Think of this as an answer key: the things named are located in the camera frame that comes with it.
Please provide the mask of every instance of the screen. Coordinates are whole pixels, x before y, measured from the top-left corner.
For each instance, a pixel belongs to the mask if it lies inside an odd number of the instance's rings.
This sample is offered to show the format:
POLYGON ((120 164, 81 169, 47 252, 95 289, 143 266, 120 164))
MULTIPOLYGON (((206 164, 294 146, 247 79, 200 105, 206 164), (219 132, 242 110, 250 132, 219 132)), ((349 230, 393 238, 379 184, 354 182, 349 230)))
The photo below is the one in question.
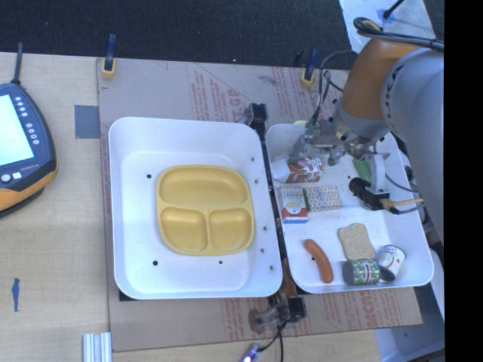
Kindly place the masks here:
POLYGON ((0 96, 0 166, 33 158, 9 95, 0 96))

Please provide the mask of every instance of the white tray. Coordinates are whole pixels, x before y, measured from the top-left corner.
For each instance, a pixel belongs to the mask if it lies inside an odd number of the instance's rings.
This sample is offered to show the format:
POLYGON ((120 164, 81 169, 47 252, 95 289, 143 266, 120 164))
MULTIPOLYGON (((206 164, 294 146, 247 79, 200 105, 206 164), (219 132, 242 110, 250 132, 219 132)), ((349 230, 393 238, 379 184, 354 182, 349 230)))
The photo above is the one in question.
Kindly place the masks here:
MULTIPOLYGON (((266 147, 270 162, 275 162, 288 155, 304 130, 303 125, 276 124, 272 126, 266 134, 266 147)), ((390 153, 390 156, 384 161, 386 173, 397 183, 408 188, 401 154, 391 134, 388 134, 383 142, 377 144, 377 149, 380 153, 390 153)), ((429 283, 432 279, 433 263, 418 212, 396 216, 385 210, 372 211, 364 208, 362 201, 352 195, 349 190, 350 179, 359 176, 352 163, 352 157, 343 156, 340 163, 333 167, 327 165, 327 157, 325 157, 325 161, 323 155, 321 158, 324 173, 318 182, 290 185, 337 186, 343 206, 339 210, 309 213, 309 221, 305 224, 282 224, 288 263, 295 283, 308 293, 414 287, 429 283), (337 237, 337 230, 356 222, 361 222, 366 226, 369 239, 377 254, 387 244, 396 245, 405 252, 406 259, 393 282, 379 281, 377 284, 362 286, 350 286, 344 282, 342 267, 346 257, 337 237), (303 247, 303 242, 308 238, 315 240, 331 261, 334 270, 332 283, 325 284, 321 281, 317 265, 303 247)), ((287 184, 273 180, 273 185, 277 189, 287 184)), ((410 192, 401 190, 389 181, 386 181, 386 190, 389 191, 390 199, 394 201, 414 198, 410 192)))
POLYGON ((134 299, 260 297, 282 280, 263 153, 244 124, 121 118, 109 130, 114 275, 134 299), (169 167, 209 164, 237 170, 254 206, 251 245, 225 256, 170 250, 158 231, 155 187, 169 167))

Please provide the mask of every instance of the blue clamp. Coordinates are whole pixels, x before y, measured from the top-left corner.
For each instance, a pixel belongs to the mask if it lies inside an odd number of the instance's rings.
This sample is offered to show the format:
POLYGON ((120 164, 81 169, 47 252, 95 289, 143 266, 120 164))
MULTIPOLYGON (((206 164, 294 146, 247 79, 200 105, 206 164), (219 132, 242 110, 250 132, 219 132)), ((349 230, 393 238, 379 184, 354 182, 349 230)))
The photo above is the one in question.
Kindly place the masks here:
POLYGON ((107 74, 107 75, 114 74, 114 71, 115 71, 114 50, 115 50, 115 35, 110 34, 109 40, 107 42, 106 57, 103 58, 103 63, 101 67, 103 74, 107 74))
POLYGON ((314 82, 314 72, 318 68, 319 52, 316 48, 312 50, 309 59, 306 62, 306 66, 302 71, 300 83, 303 86, 309 87, 314 82))

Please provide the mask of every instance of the green can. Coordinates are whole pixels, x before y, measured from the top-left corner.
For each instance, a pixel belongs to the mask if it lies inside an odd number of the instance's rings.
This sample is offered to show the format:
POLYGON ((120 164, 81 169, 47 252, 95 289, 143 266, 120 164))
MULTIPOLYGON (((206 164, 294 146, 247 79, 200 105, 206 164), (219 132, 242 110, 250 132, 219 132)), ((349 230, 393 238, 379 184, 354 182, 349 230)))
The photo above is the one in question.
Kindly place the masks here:
POLYGON ((349 260, 344 263, 342 274, 347 284, 375 284, 380 278, 376 260, 349 260))

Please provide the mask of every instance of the blue mark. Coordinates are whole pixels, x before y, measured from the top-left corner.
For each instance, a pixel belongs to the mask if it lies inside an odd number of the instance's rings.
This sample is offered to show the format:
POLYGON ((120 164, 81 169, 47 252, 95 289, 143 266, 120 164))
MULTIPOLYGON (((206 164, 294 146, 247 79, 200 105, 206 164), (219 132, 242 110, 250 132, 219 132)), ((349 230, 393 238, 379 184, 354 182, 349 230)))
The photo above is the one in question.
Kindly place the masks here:
POLYGON ((18 312, 18 296, 20 294, 20 287, 19 287, 20 279, 15 278, 14 285, 12 286, 12 295, 14 296, 14 310, 18 312))
POLYGON ((383 24, 392 23, 395 20, 394 14, 390 14, 387 19, 384 19, 383 15, 386 12, 385 9, 380 9, 377 11, 377 17, 383 21, 383 24))

